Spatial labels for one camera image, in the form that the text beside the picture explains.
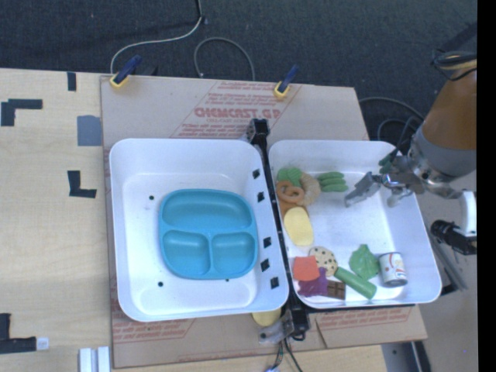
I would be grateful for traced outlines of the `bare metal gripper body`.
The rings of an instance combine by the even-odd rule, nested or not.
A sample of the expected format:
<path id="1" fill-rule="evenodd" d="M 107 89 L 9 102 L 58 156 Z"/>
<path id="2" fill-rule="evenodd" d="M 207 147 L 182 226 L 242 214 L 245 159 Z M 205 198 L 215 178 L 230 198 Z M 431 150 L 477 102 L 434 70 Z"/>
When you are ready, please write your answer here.
<path id="1" fill-rule="evenodd" d="M 454 179 L 434 168 L 418 148 L 411 148 L 407 155 L 394 149 L 381 160 L 381 183 L 390 190 L 401 187 L 416 195 L 427 191 L 444 199 L 458 199 L 463 192 L 451 186 Z"/>

